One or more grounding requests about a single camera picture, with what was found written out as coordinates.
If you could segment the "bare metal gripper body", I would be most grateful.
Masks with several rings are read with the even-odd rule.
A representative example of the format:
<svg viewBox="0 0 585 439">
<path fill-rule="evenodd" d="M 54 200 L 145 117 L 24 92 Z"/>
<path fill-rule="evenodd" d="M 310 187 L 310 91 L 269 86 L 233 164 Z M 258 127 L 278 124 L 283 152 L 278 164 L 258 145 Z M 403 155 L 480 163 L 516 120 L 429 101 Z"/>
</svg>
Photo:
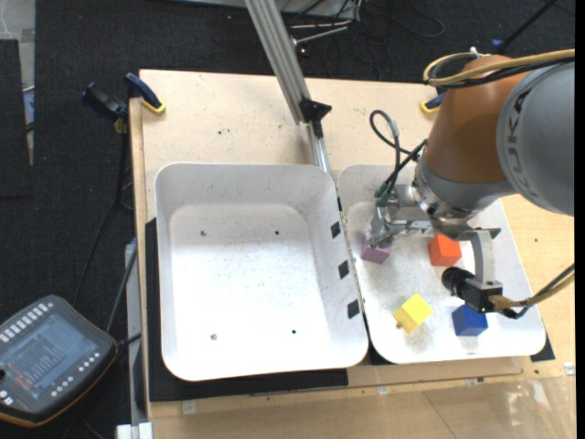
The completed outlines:
<svg viewBox="0 0 585 439">
<path fill-rule="evenodd" d="M 457 241 L 470 229 L 468 221 L 477 214 L 476 210 L 452 207 L 426 186 L 405 184 L 380 192 L 380 207 L 385 209 L 385 229 L 400 227 L 397 240 L 435 231 Z"/>
</svg>

